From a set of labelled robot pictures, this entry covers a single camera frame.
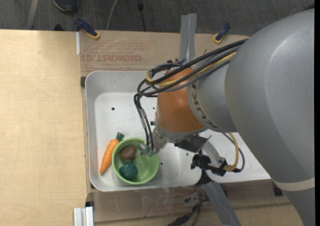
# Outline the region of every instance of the blue and yellow clamp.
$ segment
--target blue and yellow clamp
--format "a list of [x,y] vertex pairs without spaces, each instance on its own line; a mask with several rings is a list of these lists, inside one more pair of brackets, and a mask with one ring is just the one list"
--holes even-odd
[[86,35],[88,37],[95,39],[95,40],[99,39],[100,33],[98,31],[94,30],[92,28],[92,26],[89,25],[87,22],[84,22],[82,19],[79,19],[79,18],[77,18],[74,22],[78,28],[81,28],[87,32]]
[[228,32],[229,28],[230,28],[230,24],[229,23],[225,23],[224,26],[222,27],[221,31],[216,33],[213,36],[212,41],[215,44],[220,44],[222,42],[222,39],[223,39],[224,35],[226,34],[226,32]]

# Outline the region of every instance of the orange carrot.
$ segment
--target orange carrot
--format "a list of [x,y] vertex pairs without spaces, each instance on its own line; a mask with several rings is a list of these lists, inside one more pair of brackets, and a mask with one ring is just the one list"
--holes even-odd
[[108,166],[111,163],[111,158],[112,158],[112,153],[114,152],[115,147],[118,145],[118,143],[123,139],[123,137],[125,137],[123,134],[121,134],[120,132],[117,133],[116,138],[112,139],[104,152],[104,156],[102,158],[102,162],[101,162],[101,167],[100,167],[100,174],[103,174],[106,169],[108,168]]

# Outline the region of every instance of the brown egg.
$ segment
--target brown egg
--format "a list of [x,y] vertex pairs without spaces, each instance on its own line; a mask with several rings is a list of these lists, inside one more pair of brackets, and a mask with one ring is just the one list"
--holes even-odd
[[130,145],[130,146],[123,148],[120,151],[120,157],[123,160],[134,160],[136,152],[137,152],[136,147],[133,145]]

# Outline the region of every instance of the gray carpet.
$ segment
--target gray carpet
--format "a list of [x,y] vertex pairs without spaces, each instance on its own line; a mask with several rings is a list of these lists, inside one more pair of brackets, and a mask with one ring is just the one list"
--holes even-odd
[[[252,35],[277,19],[301,11],[315,0],[142,0],[146,30],[179,32],[181,15],[197,14],[197,33],[218,32],[225,22],[229,33]],[[31,0],[0,0],[1,29],[26,29]],[[52,30],[60,24],[76,31],[76,18],[95,29],[106,29],[114,0],[79,0],[76,12],[59,11],[52,0],[39,0],[34,29]],[[118,0],[110,30],[143,31],[136,0]]]

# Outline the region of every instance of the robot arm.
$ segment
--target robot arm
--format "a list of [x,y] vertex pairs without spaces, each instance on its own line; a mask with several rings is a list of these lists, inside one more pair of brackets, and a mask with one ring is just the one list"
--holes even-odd
[[187,63],[152,81],[154,69],[144,80],[158,85],[146,95],[158,94],[155,153],[167,142],[196,152],[205,129],[238,132],[304,225],[315,225],[314,12],[279,20],[194,69]]

